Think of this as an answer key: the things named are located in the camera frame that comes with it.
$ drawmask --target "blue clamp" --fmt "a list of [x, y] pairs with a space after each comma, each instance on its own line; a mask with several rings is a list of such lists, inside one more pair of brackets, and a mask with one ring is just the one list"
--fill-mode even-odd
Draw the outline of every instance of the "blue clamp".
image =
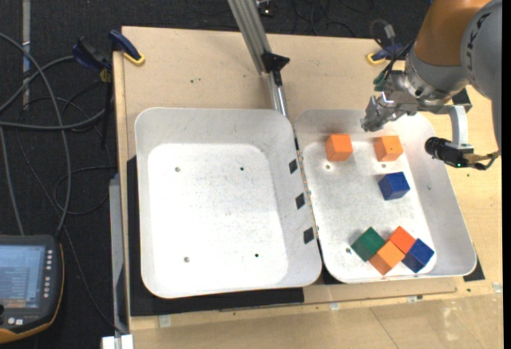
[[[401, 50], [402, 50], [402, 45], [396, 44], [394, 47], [394, 51], [396, 53], [398, 53], [398, 52], [401, 52]], [[383, 63], [386, 59], [389, 59], [391, 56], [392, 56], [392, 47], [387, 46], [385, 49], [381, 49], [374, 54], [367, 55], [367, 61], [369, 61], [369, 63], [371, 65], [378, 65], [378, 64]]]
[[85, 37], [81, 37], [73, 46], [73, 57], [85, 68], [95, 69], [97, 72], [101, 72], [103, 69], [112, 72], [113, 67], [110, 59], [90, 45]]
[[109, 32], [109, 40], [113, 43], [113, 49], [124, 52], [125, 58], [134, 65], [140, 66], [144, 63], [145, 56], [143, 53], [139, 52], [131, 41], [119, 31], [111, 30]]

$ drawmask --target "white tray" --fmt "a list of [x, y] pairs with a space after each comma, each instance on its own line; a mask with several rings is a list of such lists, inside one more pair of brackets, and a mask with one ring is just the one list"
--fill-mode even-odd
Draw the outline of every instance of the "white tray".
[[[446, 166], [424, 149], [426, 140], [435, 136], [429, 121], [417, 113], [366, 133], [360, 126], [364, 115], [362, 110], [308, 110], [295, 124], [328, 271], [344, 283], [470, 273], [476, 255]], [[328, 161], [324, 144], [332, 133], [351, 135], [354, 152], [347, 161]], [[374, 139], [394, 134], [404, 153], [396, 161], [378, 162]], [[384, 200], [378, 181], [395, 172], [405, 174], [410, 191], [401, 199]], [[381, 276], [351, 251], [351, 245], [369, 227], [387, 240], [399, 225], [434, 250], [418, 274], [399, 263]]]
[[270, 109], [153, 108], [138, 116], [135, 137], [151, 293], [315, 282], [322, 263], [288, 119]]

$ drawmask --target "cable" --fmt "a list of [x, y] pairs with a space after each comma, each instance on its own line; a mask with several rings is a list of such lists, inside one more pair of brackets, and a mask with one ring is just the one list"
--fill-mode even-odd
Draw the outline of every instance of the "cable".
[[[65, 105], [64, 105], [64, 108], [62, 108], [62, 115], [64, 114], [65, 110], [68, 108], [68, 106], [72, 105], [75, 109], [78, 109], [81, 114], [83, 114], [85, 117], [88, 117], [88, 115], [83, 112], [80, 108], [78, 108], [77, 105], [75, 105], [73, 103], [73, 100], [76, 99], [77, 97], [83, 95], [84, 93], [87, 93], [89, 92], [90, 90], [96, 88], [99, 86], [99, 89], [98, 89], [98, 99], [99, 97], [101, 97], [101, 87], [104, 85], [104, 82], [101, 82], [101, 81], [95, 81], [92, 85], [89, 85], [89, 86], [86, 86], [84, 89], [82, 89], [81, 91], [79, 91], [78, 93], [75, 93], [70, 99], [68, 99], [67, 101], [65, 99], [61, 99], [62, 101], [65, 101]], [[83, 129], [71, 129], [73, 132], [86, 132], [88, 130], [91, 130], [91, 129], [96, 129], [96, 126], [94, 125], [91, 125], [87, 128], [83, 128]]]
[[[32, 166], [32, 164], [30, 163], [30, 161], [28, 160], [28, 157], [25, 153], [25, 150], [24, 148], [21, 146], [21, 142], [20, 142], [20, 138], [18, 137], [18, 143], [20, 144], [20, 150], [22, 151], [22, 154], [23, 156], [25, 157], [25, 161], [30, 169], [30, 171], [32, 172], [32, 174], [34, 175], [36, 181], [38, 182], [39, 186], [41, 187], [43, 193], [45, 194], [46, 196], [46, 199], [49, 201], [53, 211], [55, 212], [55, 215], [58, 217], [59, 220], [61, 220], [61, 217], [62, 215], [59, 213], [58, 211], [58, 208], [57, 208], [57, 205], [56, 205], [56, 201], [52, 199], [51, 195], [48, 193], [48, 190], [46, 190], [46, 187], [45, 185], [42, 183], [39, 175], [35, 172], [34, 170], [34, 167]], [[103, 313], [103, 311], [99, 308], [99, 305], [97, 304], [96, 300], [94, 299], [93, 297], [93, 294], [92, 292], [90, 291], [90, 288], [89, 288], [89, 284], [87, 283], [87, 280], [85, 278], [85, 274], [83, 272], [83, 269], [81, 268], [81, 265], [80, 265], [80, 261], [78, 259], [78, 256], [77, 256], [77, 253], [76, 253], [76, 250], [75, 250], [75, 247], [74, 247], [74, 244], [73, 244], [73, 241], [71, 240], [71, 236], [69, 235], [69, 232], [67, 231], [67, 228], [65, 227], [65, 225], [62, 227], [63, 230], [64, 230], [64, 233], [65, 233], [65, 236], [68, 240], [68, 243], [69, 243], [69, 247], [71, 249], [71, 252], [73, 254], [73, 258], [74, 258], [74, 261], [77, 265], [77, 269], [78, 269], [78, 272], [80, 273], [80, 278], [81, 278], [81, 281], [83, 282], [83, 285], [84, 285], [84, 288], [85, 288], [85, 292], [87, 293], [87, 296], [89, 297], [90, 299], [90, 302], [92, 303], [92, 305], [94, 306], [94, 309], [96, 310], [96, 312], [98, 313], [98, 315], [110, 326], [112, 327], [115, 331], [118, 331], [120, 333], [127, 333], [126, 331], [123, 331], [121, 330], [119, 327], [117, 327], [113, 322], [111, 322], [107, 317], [106, 315]]]
[[[91, 86], [87, 87], [86, 89], [83, 89], [79, 94], [88, 92], [91, 89], [91, 87], [94, 87], [96, 85], [97, 85], [97, 83], [92, 84]], [[75, 94], [75, 95], [72, 96], [72, 98], [74, 99], [77, 96], [79, 96], [79, 95]], [[44, 100], [49, 100], [49, 99], [50, 99], [49, 97], [40, 97], [38, 99], [34, 99], [33, 101], [31, 101], [27, 105], [32, 105], [33, 103], [36, 103], [36, 102], [39, 102], [39, 101], [44, 101]], [[63, 99], [63, 98], [60, 98], [60, 97], [56, 97], [56, 99], [58, 101], [60, 101], [60, 102], [64, 102], [65, 103], [65, 108], [67, 108], [69, 106], [73, 106], [82, 115], [87, 117], [87, 114], [85, 113], [85, 111], [82, 108], [80, 108], [78, 105], [74, 104], [72, 101], [67, 101], [66, 99]], [[24, 109], [22, 109], [20, 111], [19, 118], [21, 118], [21, 116], [22, 116], [23, 112], [25, 111], [25, 109], [26, 108], [24, 108]], [[93, 129], [96, 130], [97, 135], [101, 138], [101, 132], [100, 132], [99, 128], [97, 126], [93, 126]], [[83, 133], [84, 131], [83, 130], [78, 130], [76, 132]], [[36, 177], [36, 180], [40, 181], [37, 173], [35, 172], [34, 168], [32, 167], [32, 164], [30, 163], [30, 160], [29, 160], [28, 156], [26, 155], [25, 149], [24, 149], [24, 147], [22, 145], [22, 140], [21, 140], [20, 135], [19, 135], [19, 130], [18, 130], [18, 146], [19, 146], [19, 148], [20, 148], [20, 150], [22, 152], [22, 155], [23, 155], [23, 157], [25, 159], [25, 162], [29, 166], [30, 171]], [[106, 150], [106, 154], [107, 154], [107, 157], [108, 157], [108, 160], [109, 160], [109, 165], [108, 166], [89, 166], [89, 167], [85, 167], [85, 168], [81, 168], [81, 169], [75, 169], [75, 170], [72, 171], [72, 174], [81, 173], [81, 172], [87, 172], [87, 171], [91, 171], [91, 170], [116, 169], [117, 167], [112, 162], [112, 157], [110, 155], [110, 151], [108, 149], [108, 146], [105, 146], [105, 150]], [[57, 183], [55, 184], [55, 187], [53, 188], [53, 199], [55, 200], [55, 204], [61, 209], [61, 211], [63, 211], [64, 208], [59, 204], [59, 202], [57, 200], [57, 190], [60, 187], [60, 184], [62, 183], [62, 181], [64, 181], [65, 179], [67, 179], [67, 176], [66, 175], [62, 176], [57, 181]], [[83, 211], [79, 211], [79, 212], [74, 212], [71, 209], [69, 209], [68, 210], [68, 214], [70, 214], [72, 216], [84, 216], [85, 214], [89, 214], [91, 212], [94, 212], [94, 211], [98, 210], [108, 200], [108, 198], [109, 198], [109, 194], [107, 192], [106, 195], [103, 196], [103, 198], [100, 200], [100, 202], [98, 204], [94, 205], [93, 207], [88, 208], [88, 209], [83, 210]]]
[[18, 204], [16, 203], [16, 196], [14, 195], [13, 182], [10, 177], [10, 167], [9, 167], [9, 157], [7, 156], [6, 136], [4, 135], [2, 127], [0, 127], [0, 141], [2, 142], [3, 162], [4, 162], [4, 167], [6, 170], [7, 185], [9, 187], [9, 193], [10, 193], [10, 201], [13, 204], [14, 215], [16, 216], [16, 221], [18, 222], [19, 232], [22, 236], [24, 236], [25, 232], [23, 231], [22, 219], [19, 214]]
[[340, 26], [343, 26], [348, 31], [350, 31], [351, 37], [353, 37], [353, 38], [355, 37], [355, 33], [345, 22], [338, 21], [338, 20], [328, 20], [327, 22], [325, 22], [325, 25], [328, 26], [329, 24], [339, 24]]
[[78, 128], [84, 128], [93, 125], [94, 123], [98, 122], [103, 115], [105, 114], [105, 110], [96, 113], [94, 116], [90, 117], [89, 119], [85, 119], [84, 121], [72, 123], [69, 125], [58, 125], [58, 126], [43, 126], [43, 125], [24, 125], [22, 123], [16, 123], [16, 122], [4, 122], [0, 121], [0, 126], [3, 126], [5, 128], [16, 128], [16, 129], [23, 129], [23, 130], [36, 130], [39, 132], [65, 132], [66, 130], [72, 130], [72, 129], [78, 129]]
[[390, 75], [390, 72], [392, 71], [392, 67], [394, 66], [394, 63], [399, 59], [401, 58], [403, 55], [406, 55], [408, 53], [408, 51], [410, 50], [410, 48], [412, 47], [412, 45], [414, 44], [414, 41], [410, 42], [407, 46], [405, 46], [401, 51], [399, 51], [399, 53], [397, 55], [394, 56], [394, 59], [392, 59], [387, 65], [385, 68], [383, 68], [383, 71], [381, 73], [384, 73], [384, 76], [383, 76], [383, 79], [384, 80], [387, 80], [389, 75]]
[[[51, 101], [53, 102], [53, 107], [55, 108], [55, 113], [57, 115], [58, 124], [59, 124], [60, 127], [62, 127], [63, 126], [62, 117], [61, 117], [60, 111], [58, 110], [58, 105], [57, 105], [57, 101], [55, 100], [55, 95], [54, 95], [53, 90], [51, 88], [51, 85], [50, 85], [48, 79], [46, 78], [46, 75], [45, 75], [44, 71], [42, 70], [41, 66], [39, 65], [39, 63], [34, 59], [34, 57], [30, 53], [25, 51], [25, 49], [23, 48], [22, 45], [17, 43], [14, 39], [8, 37], [7, 35], [5, 35], [3, 33], [0, 33], [0, 38], [2, 38], [5, 41], [9, 42], [17, 50], [22, 52], [30, 60], [30, 62], [36, 67], [36, 69], [38, 70], [39, 74], [41, 75], [41, 78], [42, 78], [42, 80], [43, 80], [43, 82], [44, 82], [44, 84], [45, 84], [45, 86], [46, 86], [46, 88], [48, 90], [48, 93], [50, 94]], [[67, 210], [69, 208], [69, 202], [71, 200], [71, 172], [72, 172], [72, 168], [71, 168], [71, 155], [69, 153], [69, 146], [68, 146], [67, 136], [66, 136], [65, 130], [61, 131], [61, 136], [62, 136], [62, 143], [64, 145], [65, 161], [66, 161], [66, 164], [67, 164], [67, 171], [68, 171], [69, 179], [68, 179], [68, 182], [67, 182], [67, 193], [66, 193], [65, 204], [64, 204], [64, 212], [62, 213], [61, 221], [58, 224], [57, 229], [55, 230], [55, 237], [56, 238], [59, 238], [59, 236], [60, 236], [60, 231], [62, 229], [62, 226], [64, 225], [64, 221], [65, 221], [65, 218], [67, 216]]]
[[[45, 71], [45, 70], [51, 68], [52, 66], [61, 64], [63, 62], [68, 62], [68, 61], [74, 61], [74, 57], [72, 55], [69, 55], [67, 57], [58, 58], [58, 59], [56, 59], [54, 61], [51, 61], [51, 62], [47, 63], [46, 65], [41, 67], [41, 69], [43, 71]], [[20, 89], [18, 89], [14, 93], [14, 95], [11, 96], [2, 106], [0, 106], [0, 113], [2, 113], [5, 109], [7, 109], [7, 107], [10, 106], [16, 100], [16, 98], [23, 93], [23, 91], [26, 89], [26, 85], [31, 83], [38, 75], [39, 75], [39, 71], [36, 71], [35, 73], [33, 73], [32, 76], [29, 77], [28, 80], [26, 80], [23, 83], [23, 86]]]
[[369, 25], [369, 32], [370, 32], [370, 35], [371, 37], [376, 41], [376, 43], [383, 49], [383, 50], [388, 50], [388, 46], [384, 46], [383, 43], [382, 43], [382, 40], [377, 38], [375, 33], [374, 33], [374, 27], [376, 26], [376, 24], [381, 24], [383, 26], [383, 29], [385, 30], [386, 32], [386, 37], [389, 39], [390, 41], [390, 45], [391, 45], [391, 58], [390, 60], [393, 61], [395, 59], [395, 55], [396, 55], [396, 44], [395, 44], [395, 33], [394, 33], [394, 29], [392, 28], [392, 25], [389, 24], [387, 21], [381, 19], [381, 18], [377, 18], [375, 19], [374, 21], [372, 21]]

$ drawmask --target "cube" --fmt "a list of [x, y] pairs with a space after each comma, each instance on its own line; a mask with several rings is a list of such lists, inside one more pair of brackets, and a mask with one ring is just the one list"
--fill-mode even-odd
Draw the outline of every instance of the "cube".
[[325, 142], [329, 161], [345, 161], [353, 153], [351, 137], [347, 133], [331, 134]]
[[428, 264], [433, 255], [434, 251], [420, 238], [417, 238], [402, 262], [413, 272], [417, 273]]
[[364, 262], [367, 262], [385, 244], [385, 240], [372, 227], [369, 227], [352, 245]]
[[378, 185], [385, 200], [400, 199], [410, 190], [403, 172], [386, 174]]
[[395, 229], [389, 240], [392, 241], [403, 254], [406, 254], [415, 242], [415, 238], [413, 238], [408, 231], [401, 226]]
[[369, 262], [384, 276], [404, 257], [405, 254], [389, 240], [371, 257]]
[[377, 137], [374, 142], [374, 151], [378, 161], [395, 161], [403, 153], [399, 136]]

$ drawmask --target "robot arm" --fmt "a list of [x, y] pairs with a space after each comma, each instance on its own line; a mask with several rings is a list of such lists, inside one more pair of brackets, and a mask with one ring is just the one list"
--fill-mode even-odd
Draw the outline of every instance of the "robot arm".
[[[454, 167], [487, 169], [501, 151], [501, 28], [502, 0], [434, 0], [407, 48], [404, 71], [390, 64], [377, 78], [381, 95], [370, 98], [362, 128], [374, 132], [417, 111], [447, 113], [453, 140], [431, 138], [426, 151]], [[459, 98], [468, 84], [492, 101], [498, 152], [478, 156], [468, 143], [471, 104]]]

